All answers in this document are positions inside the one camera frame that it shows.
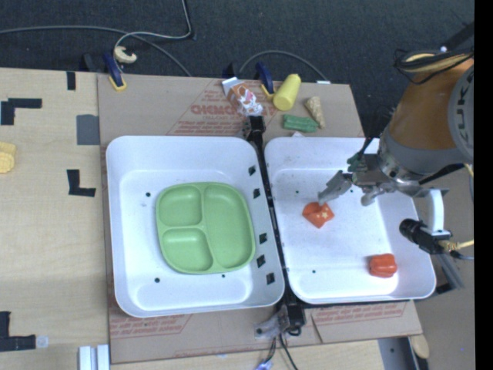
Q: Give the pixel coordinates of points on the yellow corn cob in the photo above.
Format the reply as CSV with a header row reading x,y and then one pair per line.
x,y
7,158

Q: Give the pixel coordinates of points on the orange and white carton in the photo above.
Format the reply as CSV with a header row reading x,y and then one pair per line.
x,y
242,96

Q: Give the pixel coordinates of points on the thin black rod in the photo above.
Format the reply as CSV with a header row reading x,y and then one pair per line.
x,y
271,202

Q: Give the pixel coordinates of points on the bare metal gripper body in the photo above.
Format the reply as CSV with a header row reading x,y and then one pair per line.
x,y
375,175

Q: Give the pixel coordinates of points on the orange cube with yellow star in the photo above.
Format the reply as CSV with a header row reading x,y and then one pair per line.
x,y
319,216

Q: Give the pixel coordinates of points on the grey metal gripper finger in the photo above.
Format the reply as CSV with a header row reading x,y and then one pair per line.
x,y
336,185
370,196

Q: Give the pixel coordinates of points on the beige curved toy food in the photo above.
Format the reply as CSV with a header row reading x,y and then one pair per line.
x,y
123,55

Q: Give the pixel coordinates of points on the green divided plate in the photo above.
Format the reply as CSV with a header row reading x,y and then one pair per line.
x,y
225,226

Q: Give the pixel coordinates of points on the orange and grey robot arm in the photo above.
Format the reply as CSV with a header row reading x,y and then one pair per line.
x,y
421,118

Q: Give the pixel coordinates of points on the brown cardboard board, red print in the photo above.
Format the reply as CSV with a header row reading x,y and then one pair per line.
x,y
154,106

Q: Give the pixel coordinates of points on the black cylinder on white bracket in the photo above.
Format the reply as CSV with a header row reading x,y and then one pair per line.
x,y
421,235

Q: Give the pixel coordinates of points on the orange bell pepper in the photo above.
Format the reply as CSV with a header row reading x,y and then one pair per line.
x,y
382,266

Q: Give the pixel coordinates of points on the green beans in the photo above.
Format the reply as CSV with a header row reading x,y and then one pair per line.
x,y
300,123

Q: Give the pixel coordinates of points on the white plastic tray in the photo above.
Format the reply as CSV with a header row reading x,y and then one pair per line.
x,y
346,253
131,222

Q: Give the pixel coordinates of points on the beige oval toy food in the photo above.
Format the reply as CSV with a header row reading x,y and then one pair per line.
x,y
420,347

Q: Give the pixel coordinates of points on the beige ice cream cone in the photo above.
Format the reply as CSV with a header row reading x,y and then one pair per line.
x,y
316,110

